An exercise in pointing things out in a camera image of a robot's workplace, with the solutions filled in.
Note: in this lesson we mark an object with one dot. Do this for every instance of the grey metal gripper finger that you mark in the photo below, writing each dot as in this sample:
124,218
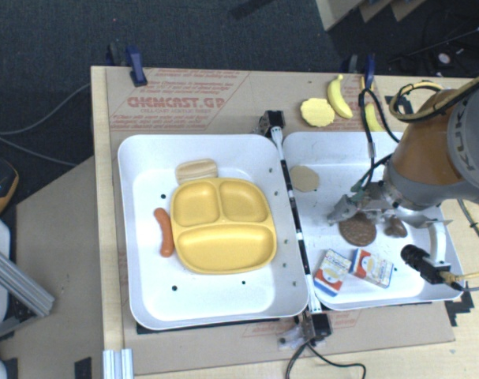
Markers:
368,216
341,211

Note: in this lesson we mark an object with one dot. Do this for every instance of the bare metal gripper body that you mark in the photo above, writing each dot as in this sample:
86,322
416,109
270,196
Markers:
375,196

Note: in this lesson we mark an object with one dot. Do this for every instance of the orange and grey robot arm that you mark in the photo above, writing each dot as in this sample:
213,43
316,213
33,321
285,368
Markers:
424,160

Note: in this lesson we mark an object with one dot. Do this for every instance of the brown round cookie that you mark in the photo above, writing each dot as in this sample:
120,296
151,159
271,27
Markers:
357,233

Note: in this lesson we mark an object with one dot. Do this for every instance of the small brown lumpy toy food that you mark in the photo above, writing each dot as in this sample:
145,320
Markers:
396,229

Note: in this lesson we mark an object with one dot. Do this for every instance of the tan round biscuit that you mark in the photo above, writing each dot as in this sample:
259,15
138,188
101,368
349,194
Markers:
304,178

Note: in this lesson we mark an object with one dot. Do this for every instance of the white yellow blue carton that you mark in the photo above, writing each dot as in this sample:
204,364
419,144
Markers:
373,269

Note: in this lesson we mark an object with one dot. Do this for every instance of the thin black and white rod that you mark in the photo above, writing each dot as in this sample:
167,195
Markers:
290,196

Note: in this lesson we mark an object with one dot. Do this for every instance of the white plastic tray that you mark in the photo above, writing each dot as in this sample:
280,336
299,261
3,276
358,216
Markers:
334,156
207,298

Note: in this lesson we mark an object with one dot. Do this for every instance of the red white blue carton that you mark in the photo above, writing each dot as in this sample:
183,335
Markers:
331,272

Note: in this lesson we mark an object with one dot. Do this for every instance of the yellow banana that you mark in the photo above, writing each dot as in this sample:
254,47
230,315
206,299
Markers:
339,99
373,118

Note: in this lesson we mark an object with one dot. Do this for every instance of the yellow round cracker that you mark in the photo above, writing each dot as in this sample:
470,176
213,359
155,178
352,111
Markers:
317,112

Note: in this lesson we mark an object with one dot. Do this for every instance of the yellow divided plate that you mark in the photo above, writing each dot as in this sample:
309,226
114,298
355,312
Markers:
223,247

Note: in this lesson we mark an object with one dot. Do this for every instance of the tan toast slice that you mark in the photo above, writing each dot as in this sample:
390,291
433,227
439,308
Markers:
195,169

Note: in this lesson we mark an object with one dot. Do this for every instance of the orange sausage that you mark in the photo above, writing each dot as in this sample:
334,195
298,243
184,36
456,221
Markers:
165,231

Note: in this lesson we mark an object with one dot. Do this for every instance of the brown cardboard board red print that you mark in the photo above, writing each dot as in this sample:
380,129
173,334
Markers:
207,350

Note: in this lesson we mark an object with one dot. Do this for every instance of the black cylinder on white bracket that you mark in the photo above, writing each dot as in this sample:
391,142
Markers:
428,269

